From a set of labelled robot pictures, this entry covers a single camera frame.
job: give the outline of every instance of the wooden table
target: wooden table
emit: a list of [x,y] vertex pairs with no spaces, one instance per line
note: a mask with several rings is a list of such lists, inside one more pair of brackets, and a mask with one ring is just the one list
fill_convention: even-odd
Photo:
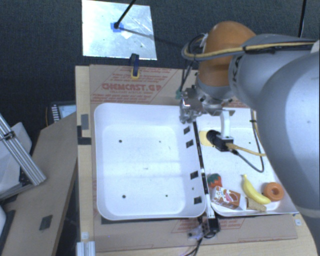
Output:
[[[83,113],[90,113],[90,70],[88,66],[76,67],[76,102],[77,125],[81,126]],[[90,127],[82,130],[82,137],[91,137]],[[93,185],[92,156],[90,145],[78,146],[78,176],[79,176],[79,207],[81,241],[94,241],[93,218]],[[273,255],[301,256],[317,255],[315,243],[302,216],[297,214],[294,219],[300,220],[296,232],[298,239],[275,240],[262,242],[243,242],[232,244],[200,246],[198,256],[207,255]],[[99,252],[97,256],[179,256],[190,252],[192,247],[173,247],[159,249],[142,249],[129,251]]]

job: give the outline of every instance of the toy food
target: toy food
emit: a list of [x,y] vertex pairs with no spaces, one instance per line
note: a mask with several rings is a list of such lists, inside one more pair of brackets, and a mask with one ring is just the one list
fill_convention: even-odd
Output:
[[267,210],[267,207],[265,207],[263,204],[257,203],[255,200],[246,197],[246,208],[247,210],[256,210],[260,212],[265,212]]
[[285,192],[280,184],[270,182],[264,187],[263,194],[272,202],[275,202],[281,200],[284,197]]
[[211,201],[216,205],[224,206],[233,210],[239,207],[240,198],[241,195],[238,192],[225,189],[221,186],[215,186],[211,194]]
[[261,205],[267,205],[271,203],[271,200],[268,197],[255,190],[254,186],[252,186],[251,182],[247,179],[246,174],[243,175],[242,189],[248,198],[253,199]]
[[214,189],[215,186],[222,187],[221,176],[218,173],[208,175],[206,180],[208,182],[208,186],[212,189]]

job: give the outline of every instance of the black connector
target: black connector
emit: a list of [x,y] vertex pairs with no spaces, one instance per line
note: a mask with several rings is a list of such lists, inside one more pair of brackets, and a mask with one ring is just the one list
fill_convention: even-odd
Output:
[[226,146],[226,143],[233,143],[233,138],[222,138],[219,136],[221,133],[216,130],[210,130],[206,134],[208,141],[213,144],[217,150],[221,152],[228,152],[229,148]]

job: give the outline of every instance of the white tray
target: white tray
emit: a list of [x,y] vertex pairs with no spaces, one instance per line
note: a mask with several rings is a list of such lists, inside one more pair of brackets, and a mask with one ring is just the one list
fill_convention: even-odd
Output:
[[[234,138],[234,144],[257,152],[258,149],[250,123],[250,109],[234,108],[233,110],[235,110],[235,113],[230,117],[230,135]],[[197,118],[196,122],[199,131],[221,131],[221,122],[218,116],[202,115]],[[266,183],[277,182],[281,184],[267,157],[263,157],[264,172],[259,173],[246,164],[240,157],[230,152],[220,152],[213,147],[203,145],[201,145],[201,151],[206,175],[220,174],[223,187],[240,193],[242,197],[246,196],[242,189],[243,174],[247,174],[254,188],[260,192],[262,192]],[[238,150],[238,152],[258,169],[261,169],[261,162],[258,156],[241,150]],[[267,212],[232,210],[215,203],[211,203],[211,205],[218,214],[225,217],[298,213],[286,190],[284,190],[284,197],[281,201],[271,202],[266,205]]]
[[96,108],[97,207],[104,218],[192,218],[204,212],[195,133],[192,124],[180,123],[179,111],[120,103]]

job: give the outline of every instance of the metal plate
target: metal plate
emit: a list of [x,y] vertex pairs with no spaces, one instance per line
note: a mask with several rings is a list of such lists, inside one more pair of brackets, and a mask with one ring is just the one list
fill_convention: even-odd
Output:
[[114,29],[128,4],[82,0],[83,55],[142,60],[157,60],[150,7],[133,5]]

